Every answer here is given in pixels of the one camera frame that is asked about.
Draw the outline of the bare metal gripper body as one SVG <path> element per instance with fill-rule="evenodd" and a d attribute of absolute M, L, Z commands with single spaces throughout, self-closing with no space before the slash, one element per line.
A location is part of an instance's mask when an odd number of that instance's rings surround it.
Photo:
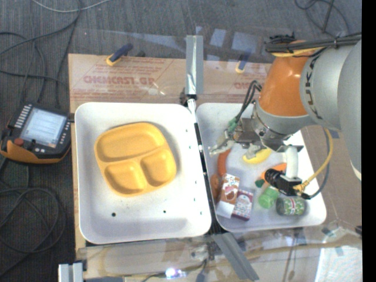
<path fill-rule="evenodd" d="M 240 144 L 264 146 L 278 151 L 291 136 L 291 133 L 274 131 L 259 119 L 243 117 L 234 130 L 233 139 Z"/>

